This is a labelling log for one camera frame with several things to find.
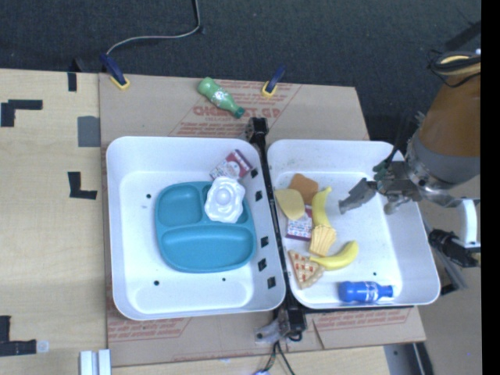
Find red and white carton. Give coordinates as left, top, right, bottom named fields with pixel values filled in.
left=209, top=148, right=254, bottom=182

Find yellow bread piece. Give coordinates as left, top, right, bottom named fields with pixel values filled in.
left=273, top=187, right=306, bottom=222

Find yellow banana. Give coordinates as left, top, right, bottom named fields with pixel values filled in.
left=311, top=186, right=334, bottom=228
left=309, top=240, right=360, bottom=271

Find white fried egg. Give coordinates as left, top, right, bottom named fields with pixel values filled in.
left=203, top=176, right=247, bottom=224

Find tan and red pie slice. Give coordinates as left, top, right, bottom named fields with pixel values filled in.
left=287, top=248, right=326, bottom=291

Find blue bottle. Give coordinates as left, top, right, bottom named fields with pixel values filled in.
left=337, top=280, right=395, bottom=304

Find black block with wires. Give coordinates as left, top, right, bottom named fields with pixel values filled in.
left=273, top=306, right=309, bottom=336
left=243, top=116, right=271, bottom=145

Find thin black rod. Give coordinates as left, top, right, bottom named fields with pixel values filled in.
left=255, top=141, right=293, bottom=313

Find white and pink packet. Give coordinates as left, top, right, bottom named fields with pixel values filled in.
left=285, top=205, right=314, bottom=242

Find orange toast slice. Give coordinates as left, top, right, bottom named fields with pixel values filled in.
left=288, top=173, right=320, bottom=206

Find brown cardboard board red print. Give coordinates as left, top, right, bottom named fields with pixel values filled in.
left=97, top=72, right=427, bottom=368

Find black cylinder on white bracket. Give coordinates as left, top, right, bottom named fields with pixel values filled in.
left=427, top=197, right=482, bottom=269

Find green bottle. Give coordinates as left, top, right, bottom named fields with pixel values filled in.
left=196, top=77, right=246, bottom=120

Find blue divided plate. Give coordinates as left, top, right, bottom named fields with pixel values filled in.
left=153, top=180, right=258, bottom=274

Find white plastic tray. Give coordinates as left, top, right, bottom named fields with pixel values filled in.
left=105, top=135, right=288, bottom=322
left=266, top=138, right=442, bottom=311

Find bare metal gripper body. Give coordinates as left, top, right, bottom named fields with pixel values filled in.
left=376, top=159, right=447, bottom=207

